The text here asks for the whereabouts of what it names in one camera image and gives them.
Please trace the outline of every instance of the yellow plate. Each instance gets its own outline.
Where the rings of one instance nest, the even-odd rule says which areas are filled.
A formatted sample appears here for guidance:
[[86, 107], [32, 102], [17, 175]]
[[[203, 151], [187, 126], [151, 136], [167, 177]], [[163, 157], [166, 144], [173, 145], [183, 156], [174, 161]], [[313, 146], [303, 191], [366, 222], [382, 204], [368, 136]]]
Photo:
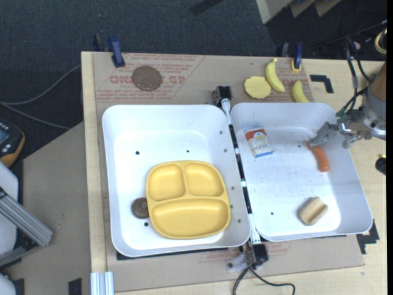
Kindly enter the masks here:
[[146, 199], [154, 229], [168, 238], [218, 234], [230, 222], [224, 181], [206, 162], [182, 160], [153, 167], [147, 175]]

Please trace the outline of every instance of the white tray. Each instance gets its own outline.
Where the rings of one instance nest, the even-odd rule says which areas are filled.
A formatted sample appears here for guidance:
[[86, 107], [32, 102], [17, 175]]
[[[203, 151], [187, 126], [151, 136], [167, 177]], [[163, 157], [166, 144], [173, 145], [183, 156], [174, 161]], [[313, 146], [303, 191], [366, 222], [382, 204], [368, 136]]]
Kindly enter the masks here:
[[[211, 105], [117, 105], [103, 115], [112, 241], [129, 257], [239, 246], [250, 225], [232, 139], [224, 113]], [[153, 166], [174, 160], [201, 160], [221, 173], [232, 206], [221, 233], [175, 240], [159, 235], [149, 219], [131, 212], [146, 197]]]
[[[231, 111], [236, 140], [247, 182], [255, 227], [265, 239], [278, 242], [366, 232], [372, 225], [362, 185], [344, 136], [323, 144], [330, 165], [317, 168], [306, 147], [335, 111], [322, 103], [240, 103]], [[263, 127], [273, 153], [254, 158], [244, 136], [250, 128]], [[304, 225], [299, 209], [312, 197], [329, 207], [313, 226]]]

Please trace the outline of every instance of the orange sausage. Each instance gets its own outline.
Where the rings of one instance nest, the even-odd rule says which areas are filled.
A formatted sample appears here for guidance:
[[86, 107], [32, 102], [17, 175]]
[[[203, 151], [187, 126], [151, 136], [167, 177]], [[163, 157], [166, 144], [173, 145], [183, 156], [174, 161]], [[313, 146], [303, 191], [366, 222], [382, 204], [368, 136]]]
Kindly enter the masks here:
[[324, 150], [319, 146], [311, 147], [309, 141], [307, 142], [307, 147], [313, 152], [318, 161], [318, 169], [320, 171], [329, 170], [329, 162], [327, 161]]

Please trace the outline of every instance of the black device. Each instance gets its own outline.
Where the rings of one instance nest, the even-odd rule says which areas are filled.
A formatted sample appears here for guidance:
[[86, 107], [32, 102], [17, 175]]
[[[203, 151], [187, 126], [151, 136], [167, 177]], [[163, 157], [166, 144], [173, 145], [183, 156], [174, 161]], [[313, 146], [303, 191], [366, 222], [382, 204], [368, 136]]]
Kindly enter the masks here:
[[0, 161], [10, 167], [25, 143], [25, 135], [13, 123], [0, 117]]

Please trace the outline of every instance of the wooden table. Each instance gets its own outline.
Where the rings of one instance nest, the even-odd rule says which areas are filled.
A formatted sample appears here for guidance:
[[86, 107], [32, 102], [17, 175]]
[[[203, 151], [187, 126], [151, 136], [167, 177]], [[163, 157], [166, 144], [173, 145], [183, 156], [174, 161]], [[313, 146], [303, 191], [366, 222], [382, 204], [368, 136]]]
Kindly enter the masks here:
[[[93, 52], [83, 52], [81, 59], [91, 271], [102, 273], [108, 271], [108, 269], [104, 233], [103, 198], [101, 193], [102, 185], [98, 145], [99, 130], [96, 110], [95, 69], [98, 68], [95, 65], [94, 56], [97, 55], [97, 53]], [[226, 85], [231, 87], [236, 85], [236, 82], [238, 83], [238, 79], [244, 79], [250, 76], [249, 71], [243, 69], [242, 64], [245, 67], [249, 67], [254, 63], [260, 62], [262, 59], [256, 57], [203, 57], [203, 60], [213, 62], [217, 69], [226, 69], [227, 74], [233, 74], [229, 75], [227, 80], [225, 80], [227, 81]], [[234, 62], [237, 66], [236, 71], [233, 70]], [[367, 61], [362, 64], [366, 73], [373, 74], [379, 71], [383, 62]], [[314, 101], [329, 104], [337, 111], [352, 97], [351, 73], [346, 61], [303, 59], [302, 65], [304, 71], [306, 71], [305, 76]], [[209, 73], [208, 67], [204, 69], [206, 73]], [[333, 85], [334, 94], [328, 94], [322, 83], [312, 82], [309, 78], [310, 74], [326, 75]], [[214, 77], [209, 80], [212, 84], [208, 85], [213, 86], [213, 89], [215, 88], [214, 84], [221, 85], [216, 83]], [[365, 82], [361, 80], [360, 84], [364, 86]], [[244, 94], [238, 93], [237, 91], [234, 93], [234, 99], [235, 97], [238, 100], [245, 98]], [[190, 101], [195, 103], [195, 99], [190, 98]], [[351, 148], [352, 158], [364, 187], [379, 233], [377, 244], [367, 245], [366, 247], [367, 254], [364, 255], [365, 266], [273, 276], [269, 277], [269, 281], [273, 283], [289, 281], [296, 286], [297, 294], [387, 294], [386, 177], [378, 172], [374, 166], [378, 156], [384, 153], [386, 153], [386, 142], [376, 138], [369, 141], [358, 141]], [[233, 282], [233, 280], [229, 280], [160, 289], [127, 291], [117, 294], [231, 294]], [[290, 294], [290, 289], [272, 288], [259, 282], [256, 278], [245, 279], [238, 288], [238, 294], [255, 293]]]

